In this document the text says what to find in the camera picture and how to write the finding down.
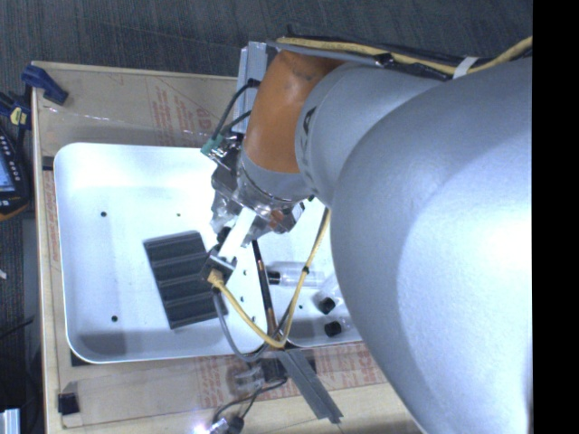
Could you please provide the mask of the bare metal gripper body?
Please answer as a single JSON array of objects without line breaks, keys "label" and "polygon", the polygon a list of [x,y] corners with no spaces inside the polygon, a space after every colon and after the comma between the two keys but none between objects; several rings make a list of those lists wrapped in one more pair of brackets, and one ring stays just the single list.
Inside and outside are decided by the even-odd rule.
[{"label": "bare metal gripper body", "polygon": [[275,171],[255,163],[241,146],[229,149],[217,161],[212,175],[214,196],[232,202],[234,220],[247,208],[255,217],[270,220],[271,231],[287,233],[297,224],[307,198],[307,186],[298,172]]}]

